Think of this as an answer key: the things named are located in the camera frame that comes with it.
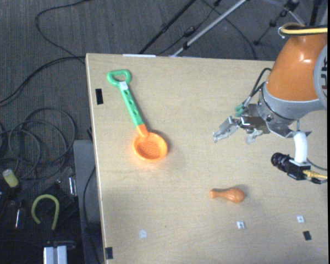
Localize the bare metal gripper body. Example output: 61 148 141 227
238 103 312 139

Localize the black cylinder on white bracket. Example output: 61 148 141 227
270 130 312 181

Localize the orange toy chicken drumstick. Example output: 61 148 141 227
208 187 246 204

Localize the silver tripod stand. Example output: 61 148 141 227
169 0 328 57

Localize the green and orange toy sieve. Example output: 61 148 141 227
106 69 169 163

